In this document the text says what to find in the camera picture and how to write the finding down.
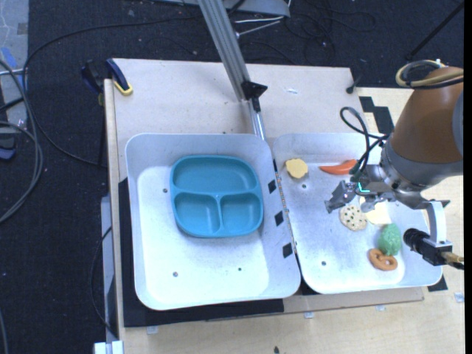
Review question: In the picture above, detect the orange carrot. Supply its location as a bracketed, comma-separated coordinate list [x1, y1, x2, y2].
[319, 159, 358, 176]

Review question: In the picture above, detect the yellow biscuit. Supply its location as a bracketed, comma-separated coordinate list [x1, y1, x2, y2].
[285, 158, 309, 180]

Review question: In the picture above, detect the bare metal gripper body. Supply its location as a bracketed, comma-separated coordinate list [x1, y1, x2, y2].
[353, 164, 400, 204]

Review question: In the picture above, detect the pale wood board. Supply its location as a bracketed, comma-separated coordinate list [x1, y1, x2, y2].
[110, 58, 425, 313]

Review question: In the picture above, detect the white plastic tray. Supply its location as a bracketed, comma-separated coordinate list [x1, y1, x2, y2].
[272, 133, 444, 296]
[124, 133, 302, 311]

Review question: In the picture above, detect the thin black and white rod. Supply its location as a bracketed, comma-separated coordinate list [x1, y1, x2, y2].
[272, 157, 298, 258]

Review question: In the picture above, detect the green broccoli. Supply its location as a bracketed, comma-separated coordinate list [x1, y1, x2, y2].
[377, 223, 403, 257]

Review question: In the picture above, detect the beige cookie with green dots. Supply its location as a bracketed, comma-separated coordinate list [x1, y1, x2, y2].
[339, 204, 368, 232]

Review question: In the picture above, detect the brown pretzel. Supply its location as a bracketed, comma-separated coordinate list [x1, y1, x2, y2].
[367, 248, 399, 272]

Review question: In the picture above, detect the blue divided plate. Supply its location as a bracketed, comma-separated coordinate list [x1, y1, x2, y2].
[169, 154, 265, 239]

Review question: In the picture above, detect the black cylinder on white bracket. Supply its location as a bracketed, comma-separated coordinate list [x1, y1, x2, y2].
[403, 199, 455, 267]

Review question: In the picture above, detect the pale yellow cheese slice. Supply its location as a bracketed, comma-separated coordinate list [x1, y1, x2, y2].
[364, 201, 392, 226]

